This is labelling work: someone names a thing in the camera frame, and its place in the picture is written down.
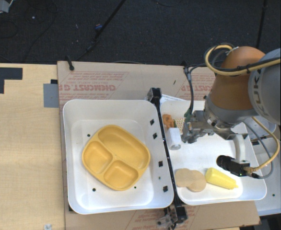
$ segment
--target wooden surface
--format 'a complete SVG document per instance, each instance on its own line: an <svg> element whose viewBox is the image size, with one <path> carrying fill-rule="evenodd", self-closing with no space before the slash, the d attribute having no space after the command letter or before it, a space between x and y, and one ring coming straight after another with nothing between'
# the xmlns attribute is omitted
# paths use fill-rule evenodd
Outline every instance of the wooden surface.
<svg viewBox="0 0 281 230"><path fill-rule="evenodd" d="M44 108L43 84L54 65L22 67L0 94L0 229L65 229L59 109Z"/></svg>

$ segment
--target black connector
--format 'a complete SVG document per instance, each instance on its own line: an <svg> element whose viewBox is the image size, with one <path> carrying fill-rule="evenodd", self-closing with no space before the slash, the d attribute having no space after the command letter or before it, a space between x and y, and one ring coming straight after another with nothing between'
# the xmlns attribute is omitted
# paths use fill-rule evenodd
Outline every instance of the black connector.
<svg viewBox="0 0 281 230"><path fill-rule="evenodd" d="M229 171L231 174L236 176L247 176L247 171L245 171L244 168L249 167L250 163L238 163L234 160L234 158L229 156L221 155L217 158L216 163L219 167Z"/></svg>

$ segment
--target yellow divided tray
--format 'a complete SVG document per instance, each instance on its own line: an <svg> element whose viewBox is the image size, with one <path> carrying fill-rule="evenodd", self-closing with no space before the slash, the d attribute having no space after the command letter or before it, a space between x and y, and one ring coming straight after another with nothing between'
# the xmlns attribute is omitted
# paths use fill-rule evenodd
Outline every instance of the yellow divided tray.
<svg viewBox="0 0 281 230"><path fill-rule="evenodd" d="M85 168L106 186L123 191L131 188L150 162L148 148L116 125L98 130L82 152Z"/></svg>

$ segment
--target white plastic container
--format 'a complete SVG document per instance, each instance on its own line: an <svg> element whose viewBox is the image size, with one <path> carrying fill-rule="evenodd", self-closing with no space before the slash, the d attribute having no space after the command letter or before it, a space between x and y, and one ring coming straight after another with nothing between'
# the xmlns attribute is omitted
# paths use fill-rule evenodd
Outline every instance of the white plastic container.
<svg viewBox="0 0 281 230"><path fill-rule="evenodd" d="M68 201L79 214L164 208L174 199L156 107L145 100L71 100L63 108ZM149 149L148 168L125 191L113 190L82 164L82 151L100 128L117 125Z"/></svg>
<svg viewBox="0 0 281 230"><path fill-rule="evenodd" d="M173 119L183 118L189 105L190 101L165 101L160 108L161 115L168 114ZM194 110L203 110L203 108L204 101L194 102ZM235 133L247 133L244 124L237 125L232 131ZM244 142L246 159L252 167L257 167L259 164L249 137ZM226 155L235 158L234 142L232 140L224 140L216 134L200 137L192 144L181 142L180 146L181 148L178 150L169 150L174 173L176 170L182 168L198 170L203 174L210 167L222 170L216 164L218 156ZM235 179L238 188L228 190L208 183L203 191L195 193L186 187L177 187L179 198L187 205L205 205L222 202L260 200L265 197L267 188L264 180L254 179L249 176L238 177L226 170L223 170L223 173Z"/></svg>

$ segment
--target black fabric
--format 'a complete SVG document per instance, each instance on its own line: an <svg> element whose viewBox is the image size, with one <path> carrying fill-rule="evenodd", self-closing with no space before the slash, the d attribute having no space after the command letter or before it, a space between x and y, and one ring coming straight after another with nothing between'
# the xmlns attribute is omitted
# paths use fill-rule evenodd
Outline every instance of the black fabric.
<svg viewBox="0 0 281 230"><path fill-rule="evenodd" d="M15 0L0 14L0 62L75 61L122 0ZM256 46L264 0L126 0L79 61L203 63L223 42ZM267 0L259 49L281 47L281 0Z"/></svg>

